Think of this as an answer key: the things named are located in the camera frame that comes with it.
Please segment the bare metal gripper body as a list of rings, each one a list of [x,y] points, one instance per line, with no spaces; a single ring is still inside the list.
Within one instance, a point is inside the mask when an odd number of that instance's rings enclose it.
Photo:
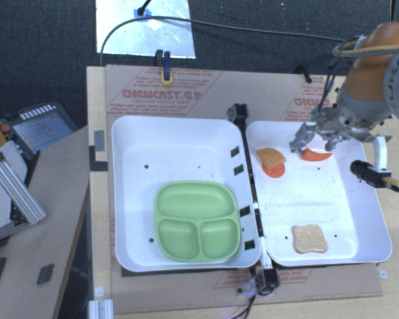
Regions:
[[[314,112],[315,132],[324,140],[341,142],[354,138],[365,141],[372,130],[372,122],[355,116],[347,107],[323,107]]]

